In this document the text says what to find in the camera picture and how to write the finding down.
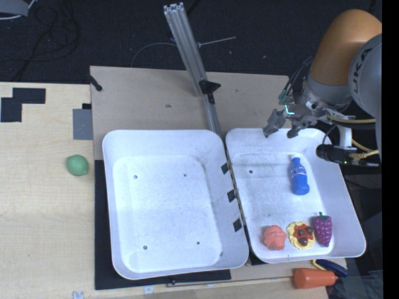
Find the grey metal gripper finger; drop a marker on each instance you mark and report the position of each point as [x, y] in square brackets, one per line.
[298, 129]
[274, 121]

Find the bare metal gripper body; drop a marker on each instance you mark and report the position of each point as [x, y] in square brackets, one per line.
[307, 112]

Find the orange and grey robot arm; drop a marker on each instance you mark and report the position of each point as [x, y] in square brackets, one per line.
[338, 51]

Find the blue bottle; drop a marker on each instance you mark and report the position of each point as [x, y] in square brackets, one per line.
[299, 179]

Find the white plastic tray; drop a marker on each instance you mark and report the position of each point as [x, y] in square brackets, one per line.
[165, 204]
[274, 198]

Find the purple grapes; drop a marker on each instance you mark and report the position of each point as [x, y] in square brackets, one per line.
[323, 229]

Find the yellow spaghetti with meatballs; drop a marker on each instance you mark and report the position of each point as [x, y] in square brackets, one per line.
[300, 235]

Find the orange lumpy toy food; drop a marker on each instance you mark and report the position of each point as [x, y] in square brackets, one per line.
[274, 238]

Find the green ball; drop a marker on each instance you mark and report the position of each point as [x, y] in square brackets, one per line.
[77, 165]

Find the black cylinder on white bracket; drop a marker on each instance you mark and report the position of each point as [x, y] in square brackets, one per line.
[332, 153]

